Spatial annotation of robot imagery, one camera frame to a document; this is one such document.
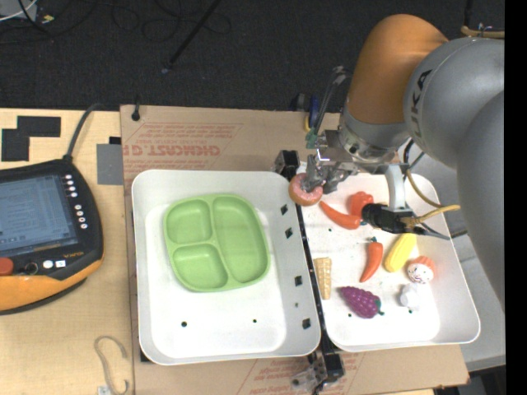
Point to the orange bell pepper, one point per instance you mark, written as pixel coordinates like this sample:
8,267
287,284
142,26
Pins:
359,202

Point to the white plastic tray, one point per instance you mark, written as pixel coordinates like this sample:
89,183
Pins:
370,331
214,323

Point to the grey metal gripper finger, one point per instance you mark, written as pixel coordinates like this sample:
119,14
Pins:
313,177
335,179

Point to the pink doughnut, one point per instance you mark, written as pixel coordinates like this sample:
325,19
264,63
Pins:
297,193

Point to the beige ice cream cone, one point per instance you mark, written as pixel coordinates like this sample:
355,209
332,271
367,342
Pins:
324,276

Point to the orange chilli pepper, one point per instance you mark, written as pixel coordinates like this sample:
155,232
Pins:
372,259

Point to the white lumpy toy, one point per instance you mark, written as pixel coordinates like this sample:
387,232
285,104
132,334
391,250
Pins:
411,296

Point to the purple grapes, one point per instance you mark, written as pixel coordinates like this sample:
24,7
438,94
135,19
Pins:
360,302

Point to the brown cardboard board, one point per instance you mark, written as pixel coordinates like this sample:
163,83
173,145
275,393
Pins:
230,142

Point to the orange carrot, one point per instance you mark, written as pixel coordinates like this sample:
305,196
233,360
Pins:
341,218

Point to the orange and white cupcake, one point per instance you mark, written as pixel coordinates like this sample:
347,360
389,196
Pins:
421,270

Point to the green divided plate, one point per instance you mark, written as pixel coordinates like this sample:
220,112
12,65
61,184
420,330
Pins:
243,237

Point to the yellow corn cob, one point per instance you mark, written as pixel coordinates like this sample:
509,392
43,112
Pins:
399,252

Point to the black cylinder on white bracket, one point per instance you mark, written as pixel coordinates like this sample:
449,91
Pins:
383,216

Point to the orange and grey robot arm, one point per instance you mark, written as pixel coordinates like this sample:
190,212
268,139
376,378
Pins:
453,105

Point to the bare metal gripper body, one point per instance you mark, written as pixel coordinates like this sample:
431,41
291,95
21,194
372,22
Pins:
354,148

